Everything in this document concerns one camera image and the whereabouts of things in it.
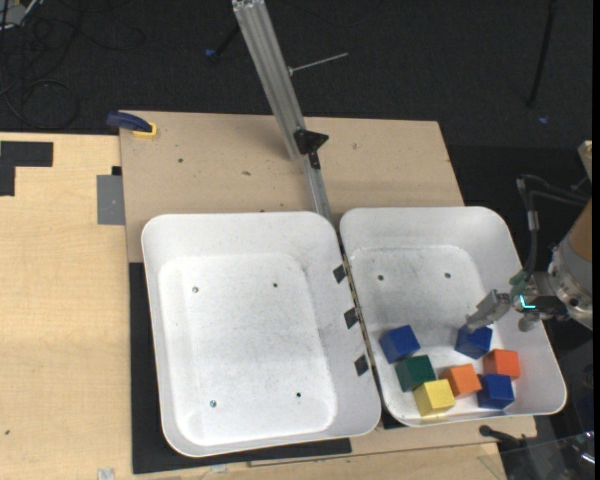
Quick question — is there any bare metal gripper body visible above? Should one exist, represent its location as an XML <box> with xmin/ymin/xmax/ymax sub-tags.
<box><xmin>525</xmin><ymin>265</ymin><xmax>594</xmax><ymax>331</ymax></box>

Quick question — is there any blue cube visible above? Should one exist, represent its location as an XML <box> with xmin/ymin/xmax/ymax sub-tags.
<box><xmin>453</xmin><ymin>323</ymin><xmax>494</xmax><ymax>361</ymax></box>
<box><xmin>377</xmin><ymin>323</ymin><xmax>422</xmax><ymax>365</ymax></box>
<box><xmin>475</xmin><ymin>372</ymin><xmax>516</xmax><ymax>411</ymax></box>

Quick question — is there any orange cube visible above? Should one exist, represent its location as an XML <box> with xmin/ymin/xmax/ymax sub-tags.
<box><xmin>439</xmin><ymin>362</ymin><xmax>483</xmax><ymax>399</ymax></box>
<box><xmin>481</xmin><ymin>348</ymin><xmax>522</xmax><ymax>381</ymax></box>

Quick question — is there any white plastic tray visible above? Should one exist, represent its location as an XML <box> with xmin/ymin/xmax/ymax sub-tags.
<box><xmin>140</xmin><ymin>210</ymin><xmax>383</xmax><ymax>459</ymax></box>
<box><xmin>338</xmin><ymin>205</ymin><xmax>568</xmax><ymax>428</ymax></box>

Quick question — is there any green cube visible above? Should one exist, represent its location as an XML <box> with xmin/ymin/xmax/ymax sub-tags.
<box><xmin>394</xmin><ymin>353</ymin><xmax>438</xmax><ymax>393</ymax></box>

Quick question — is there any yellow cube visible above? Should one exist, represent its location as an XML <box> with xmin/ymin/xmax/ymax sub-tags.
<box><xmin>412</xmin><ymin>378</ymin><xmax>457</xmax><ymax>418</ymax></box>

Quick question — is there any brown flat board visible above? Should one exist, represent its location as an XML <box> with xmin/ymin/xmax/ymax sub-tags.
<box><xmin>117</xmin><ymin>110</ymin><xmax>539</xmax><ymax>470</ymax></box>

